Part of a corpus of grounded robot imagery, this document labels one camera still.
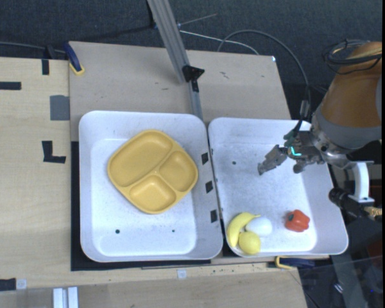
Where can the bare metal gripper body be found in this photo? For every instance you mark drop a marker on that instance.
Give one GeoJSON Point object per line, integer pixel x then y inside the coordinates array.
{"type": "Point", "coordinates": [311, 151]}

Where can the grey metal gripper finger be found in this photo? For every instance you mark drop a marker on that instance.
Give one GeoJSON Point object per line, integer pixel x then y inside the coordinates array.
{"type": "Point", "coordinates": [300, 167]}
{"type": "Point", "coordinates": [272, 159]}

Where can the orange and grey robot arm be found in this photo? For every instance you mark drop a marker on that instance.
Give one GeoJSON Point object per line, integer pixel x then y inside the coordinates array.
{"type": "Point", "coordinates": [349, 104]}

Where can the white plastic tray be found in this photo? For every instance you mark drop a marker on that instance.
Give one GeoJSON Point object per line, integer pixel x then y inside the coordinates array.
{"type": "Point", "coordinates": [141, 233]}
{"type": "Point", "coordinates": [263, 197]}

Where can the red bell pepper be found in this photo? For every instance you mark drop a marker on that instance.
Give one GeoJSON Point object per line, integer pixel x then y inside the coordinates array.
{"type": "Point", "coordinates": [297, 220]}

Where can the white egg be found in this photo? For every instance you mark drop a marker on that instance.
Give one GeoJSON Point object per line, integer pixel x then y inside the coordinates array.
{"type": "Point", "coordinates": [260, 226]}

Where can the yellow banana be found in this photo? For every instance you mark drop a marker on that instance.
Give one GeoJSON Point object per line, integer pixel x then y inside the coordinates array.
{"type": "Point", "coordinates": [235, 226]}

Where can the yellow lemon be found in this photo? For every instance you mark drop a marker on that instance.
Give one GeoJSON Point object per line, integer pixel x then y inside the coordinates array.
{"type": "Point", "coordinates": [250, 243]}

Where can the yellow divided plate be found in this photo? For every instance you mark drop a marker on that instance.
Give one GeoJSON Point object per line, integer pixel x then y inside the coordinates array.
{"type": "Point", "coordinates": [147, 168]}

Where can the black cylinder on white bracket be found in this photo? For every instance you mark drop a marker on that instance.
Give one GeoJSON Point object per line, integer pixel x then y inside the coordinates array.
{"type": "Point", "coordinates": [361, 181]}

